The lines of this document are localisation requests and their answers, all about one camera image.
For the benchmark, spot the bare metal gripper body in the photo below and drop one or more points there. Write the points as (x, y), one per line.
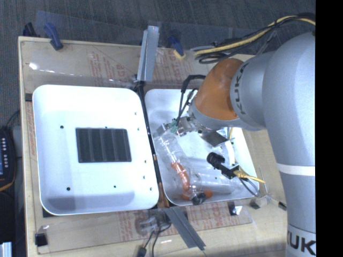
(189, 126)

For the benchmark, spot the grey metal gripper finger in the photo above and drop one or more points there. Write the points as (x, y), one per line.
(214, 138)
(164, 129)

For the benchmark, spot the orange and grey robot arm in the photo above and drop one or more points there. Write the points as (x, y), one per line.
(289, 95)

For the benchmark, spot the white plastic tray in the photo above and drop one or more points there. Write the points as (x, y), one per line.
(80, 103)
(198, 149)

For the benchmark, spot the clear plastic bottle black cap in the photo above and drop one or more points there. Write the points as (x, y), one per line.
(171, 149)

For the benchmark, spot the orange sausage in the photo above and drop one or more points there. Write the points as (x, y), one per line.
(182, 177)

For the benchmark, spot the dark grey ribbed rectangle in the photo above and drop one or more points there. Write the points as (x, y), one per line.
(103, 145)

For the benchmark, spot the brown cardboard board red print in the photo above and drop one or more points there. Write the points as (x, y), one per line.
(107, 63)

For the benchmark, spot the black cylinder on white bracket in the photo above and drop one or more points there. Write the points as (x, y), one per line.
(215, 158)

